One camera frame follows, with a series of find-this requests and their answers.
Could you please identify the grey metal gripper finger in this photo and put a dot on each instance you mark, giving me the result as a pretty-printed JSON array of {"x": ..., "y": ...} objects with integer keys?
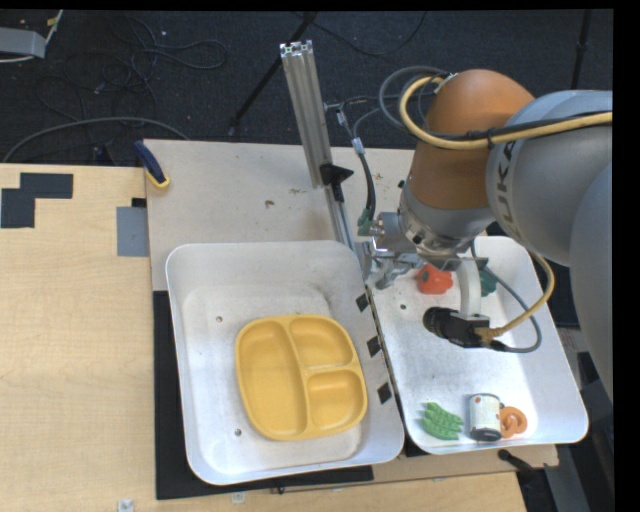
[
  {"x": 381, "y": 274},
  {"x": 405, "y": 264}
]

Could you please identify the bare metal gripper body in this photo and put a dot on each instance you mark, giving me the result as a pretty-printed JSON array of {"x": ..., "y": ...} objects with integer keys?
[{"x": 395, "y": 235}]

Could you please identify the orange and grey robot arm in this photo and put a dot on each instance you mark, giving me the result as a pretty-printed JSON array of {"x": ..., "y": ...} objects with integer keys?
[{"x": 525, "y": 165}]

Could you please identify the orange toy pepper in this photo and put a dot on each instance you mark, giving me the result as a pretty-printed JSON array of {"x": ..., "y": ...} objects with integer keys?
[{"x": 434, "y": 281}]

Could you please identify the teal green toy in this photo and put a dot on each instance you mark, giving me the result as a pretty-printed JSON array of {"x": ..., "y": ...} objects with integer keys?
[{"x": 488, "y": 284}]

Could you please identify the white plastic tray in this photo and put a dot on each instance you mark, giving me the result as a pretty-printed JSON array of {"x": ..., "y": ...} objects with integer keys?
[
  {"x": 440, "y": 365},
  {"x": 210, "y": 380}
]

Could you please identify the yellow divided plate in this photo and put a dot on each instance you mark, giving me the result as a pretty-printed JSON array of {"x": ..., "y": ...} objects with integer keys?
[{"x": 280, "y": 380}]

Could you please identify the green toy pea pods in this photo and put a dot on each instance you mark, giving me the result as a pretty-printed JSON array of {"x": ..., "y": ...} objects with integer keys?
[{"x": 441, "y": 422}]

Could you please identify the pale flat board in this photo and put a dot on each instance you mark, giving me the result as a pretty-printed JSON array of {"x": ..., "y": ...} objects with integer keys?
[{"x": 235, "y": 200}]

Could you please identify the small white can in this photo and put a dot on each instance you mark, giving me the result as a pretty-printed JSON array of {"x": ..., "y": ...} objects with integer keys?
[{"x": 484, "y": 414}]

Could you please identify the orange toy pretzel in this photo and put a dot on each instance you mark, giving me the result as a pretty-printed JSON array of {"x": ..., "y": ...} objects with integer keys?
[{"x": 515, "y": 422}]

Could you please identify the black cylinder on white bracket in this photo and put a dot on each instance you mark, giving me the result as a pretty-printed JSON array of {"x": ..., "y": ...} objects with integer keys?
[{"x": 457, "y": 327}]

